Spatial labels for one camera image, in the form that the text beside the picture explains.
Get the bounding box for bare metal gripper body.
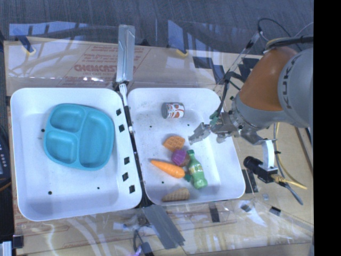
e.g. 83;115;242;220
209;111;242;144

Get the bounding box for orange waffle biscuit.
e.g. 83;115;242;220
163;135;186;153

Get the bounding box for purple grapes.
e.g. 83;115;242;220
170;149;191;168

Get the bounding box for green plastic bottle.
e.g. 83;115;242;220
186;149;209;190

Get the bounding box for small red and white can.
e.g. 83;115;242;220
160;102;185;120

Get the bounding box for orange carrot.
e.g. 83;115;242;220
150;159;193;182

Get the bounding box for white plastic tray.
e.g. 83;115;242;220
127;87;246;206
10;87;143;222

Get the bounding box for tan bread roll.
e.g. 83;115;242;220
161;187;191;203

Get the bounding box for brown cardboard board red print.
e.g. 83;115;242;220
3;36;314;256

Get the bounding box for blue divided plate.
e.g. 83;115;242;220
43;103;116;171

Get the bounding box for black cylinder on white bracket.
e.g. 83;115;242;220
242;138;279;184

